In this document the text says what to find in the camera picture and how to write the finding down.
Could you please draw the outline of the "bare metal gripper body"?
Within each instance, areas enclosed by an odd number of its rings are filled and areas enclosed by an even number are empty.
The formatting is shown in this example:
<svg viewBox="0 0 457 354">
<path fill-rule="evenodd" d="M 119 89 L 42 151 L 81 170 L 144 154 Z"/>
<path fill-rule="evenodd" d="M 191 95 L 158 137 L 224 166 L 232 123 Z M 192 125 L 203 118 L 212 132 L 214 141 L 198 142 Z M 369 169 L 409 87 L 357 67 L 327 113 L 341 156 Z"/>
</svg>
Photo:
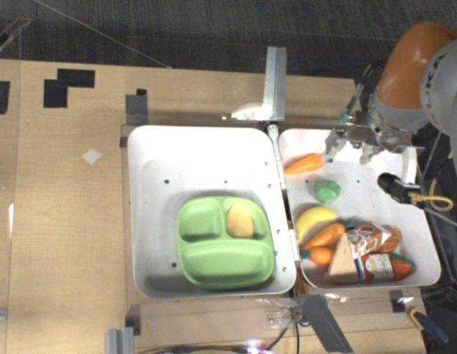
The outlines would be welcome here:
<svg viewBox="0 0 457 354">
<path fill-rule="evenodd" d="M 425 126 L 425 114 L 421 110 L 356 111 L 346 110 L 339 115 L 346 124 L 345 138 L 392 153 L 402 152 L 412 146 L 412 136 Z"/>
</svg>

